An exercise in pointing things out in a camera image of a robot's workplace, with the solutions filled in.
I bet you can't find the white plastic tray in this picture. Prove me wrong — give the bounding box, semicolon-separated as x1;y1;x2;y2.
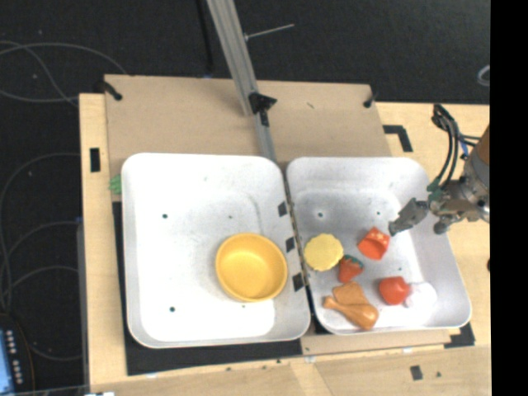
285;156;473;336
120;152;312;350

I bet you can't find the red and white toy food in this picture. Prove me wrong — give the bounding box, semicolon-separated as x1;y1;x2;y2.
378;276;439;309

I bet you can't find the red strawberry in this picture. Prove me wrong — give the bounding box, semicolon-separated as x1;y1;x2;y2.
337;254;365;285

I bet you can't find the yellow bowl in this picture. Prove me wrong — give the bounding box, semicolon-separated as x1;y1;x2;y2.
214;232;290;304

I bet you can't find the red carton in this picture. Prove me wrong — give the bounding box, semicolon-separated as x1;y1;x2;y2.
356;226;392;262

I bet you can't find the brown cardboard board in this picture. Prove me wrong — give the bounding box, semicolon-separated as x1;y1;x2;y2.
102;73;455;356

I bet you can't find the brown chicken drumstick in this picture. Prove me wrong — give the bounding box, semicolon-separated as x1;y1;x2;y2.
323;281;380;332

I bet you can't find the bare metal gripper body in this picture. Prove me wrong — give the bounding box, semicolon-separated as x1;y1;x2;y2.
427;172;491;224

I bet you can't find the yellow round biscuit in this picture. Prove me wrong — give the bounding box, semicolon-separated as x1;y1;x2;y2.
304;233;345;273

